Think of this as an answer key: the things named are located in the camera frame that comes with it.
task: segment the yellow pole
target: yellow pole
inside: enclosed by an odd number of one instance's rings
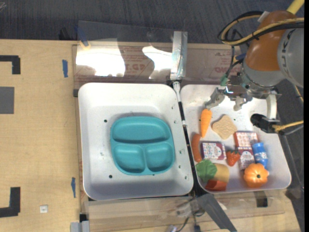
[[[305,0],[294,0],[291,5],[288,7],[287,11],[293,14],[296,14],[297,11],[303,6]]]

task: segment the strawberry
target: strawberry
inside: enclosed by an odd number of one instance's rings
[[[229,166],[234,166],[235,163],[240,159],[240,153],[238,150],[228,150],[226,152],[226,160]]]

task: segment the gray square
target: gray square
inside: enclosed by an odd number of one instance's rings
[[[14,87],[0,87],[0,114],[14,114]]]

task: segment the white plastic tray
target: white plastic tray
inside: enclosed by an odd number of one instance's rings
[[[216,87],[215,85],[186,85],[181,89],[181,99],[183,102],[183,110],[185,121],[187,124],[187,131],[189,139],[192,139],[194,133],[200,133],[199,119],[202,110],[205,108],[204,103],[210,100],[210,96]],[[267,114],[266,100],[253,99],[251,102],[243,105],[242,109],[235,112],[233,106],[235,105],[228,97],[219,104],[217,107],[213,107],[212,122],[218,120],[223,114],[230,116],[233,119],[234,124],[239,131],[254,131],[258,134],[261,142],[264,142],[265,149],[268,156],[267,168],[269,171],[268,182],[260,188],[247,187],[243,177],[241,175],[238,164],[233,167],[227,165],[225,160],[217,160],[214,162],[223,163],[228,166],[230,171],[230,180],[227,184],[226,191],[218,191],[225,193],[232,192],[245,192],[267,189],[284,189],[291,183],[291,173],[277,134],[269,134],[261,131],[259,128],[254,127],[250,122],[252,114],[258,113]],[[222,140],[218,134],[216,134],[211,127],[208,128],[203,141],[219,141],[225,146],[235,148],[235,142],[233,136],[230,136],[227,140]],[[200,186],[205,189],[206,183],[198,178]]]
[[[181,196],[193,187],[176,93],[162,84],[88,83],[78,93],[84,190],[94,200]],[[126,116],[155,116],[171,129],[175,162],[162,174],[127,175],[115,166],[112,124]]]

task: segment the transparent plastic sheet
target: transparent plastic sheet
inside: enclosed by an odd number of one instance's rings
[[[256,207],[253,193],[215,195],[216,200],[230,219],[250,218],[284,214],[284,199],[282,191],[268,191],[267,207]],[[87,215],[91,231],[117,231],[141,228],[153,228],[154,232],[166,232],[170,225],[178,229],[189,218],[186,229],[191,231],[195,222],[201,228],[207,228],[204,222],[212,221],[207,211],[200,209],[198,199],[187,197],[168,197],[152,199],[131,199],[112,201],[84,202],[83,212]]]
[[[79,21],[76,32],[75,89],[89,82],[218,84],[230,64],[229,46],[188,45],[183,31]]]

